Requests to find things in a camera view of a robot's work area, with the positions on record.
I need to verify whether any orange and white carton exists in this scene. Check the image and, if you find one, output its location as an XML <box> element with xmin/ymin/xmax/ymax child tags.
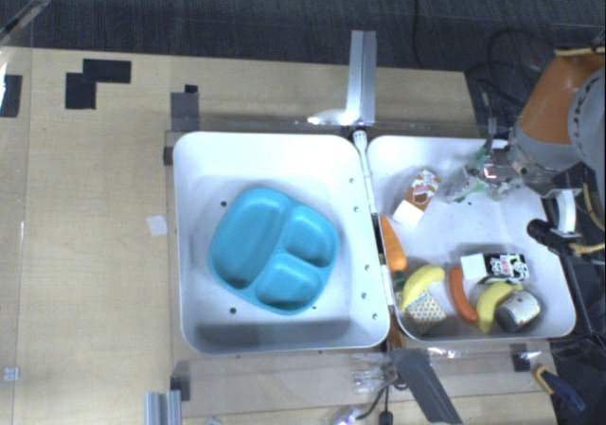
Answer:
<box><xmin>392</xmin><ymin>168</ymin><xmax>443</xmax><ymax>228</ymax></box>

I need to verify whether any white and grey can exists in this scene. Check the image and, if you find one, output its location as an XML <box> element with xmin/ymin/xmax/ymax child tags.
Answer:
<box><xmin>494</xmin><ymin>290</ymin><xmax>543</xmax><ymax>334</ymax></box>

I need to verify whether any white plastic tray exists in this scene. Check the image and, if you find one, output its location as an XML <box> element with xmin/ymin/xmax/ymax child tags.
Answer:
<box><xmin>171</xmin><ymin>131</ymin><xmax>392</xmax><ymax>356</ymax></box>
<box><xmin>366</xmin><ymin>134</ymin><xmax>579</xmax><ymax>345</ymax></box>

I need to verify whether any black cylinder on white bracket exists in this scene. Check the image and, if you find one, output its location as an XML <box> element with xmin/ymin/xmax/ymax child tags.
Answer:
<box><xmin>526</xmin><ymin>188</ymin><xmax>583</xmax><ymax>250</ymax></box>

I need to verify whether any black and white carton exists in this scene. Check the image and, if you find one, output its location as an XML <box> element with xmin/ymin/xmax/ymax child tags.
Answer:
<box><xmin>459</xmin><ymin>252</ymin><xmax>529</xmax><ymax>284</ymax></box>

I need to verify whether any orange carrot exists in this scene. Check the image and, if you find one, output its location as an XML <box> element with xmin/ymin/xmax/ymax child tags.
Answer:
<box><xmin>380</xmin><ymin>214</ymin><xmax>409</xmax><ymax>292</ymax></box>

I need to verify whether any red sausage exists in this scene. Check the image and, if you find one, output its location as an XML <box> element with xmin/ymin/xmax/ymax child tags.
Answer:
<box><xmin>448</xmin><ymin>266</ymin><xmax>480</xmax><ymax>325</ymax></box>

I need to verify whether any yellow patterned carton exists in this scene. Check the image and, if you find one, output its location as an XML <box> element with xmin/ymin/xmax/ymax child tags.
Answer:
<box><xmin>404</xmin><ymin>290</ymin><xmax>448</xmax><ymax>337</ymax></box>

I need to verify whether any blue divided plate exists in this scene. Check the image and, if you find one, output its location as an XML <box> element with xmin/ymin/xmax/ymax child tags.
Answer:
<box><xmin>207</xmin><ymin>186</ymin><xmax>341</xmax><ymax>317</ymax></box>

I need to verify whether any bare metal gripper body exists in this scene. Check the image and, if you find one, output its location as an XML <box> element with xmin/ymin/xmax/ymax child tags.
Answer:
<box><xmin>444</xmin><ymin>148</ymin><xmax>527</xmax><ymax>204</ymax></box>

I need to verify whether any yellow banana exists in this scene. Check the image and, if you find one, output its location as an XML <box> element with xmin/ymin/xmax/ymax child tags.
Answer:
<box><xmin>474</xmin><ymin>280</ymin><xmax>524</xmax><ymax>335</ymax></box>
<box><xmin>400</xmin><ymin>263</ymin><xmax>448</xmax><ymax>313</ymax></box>

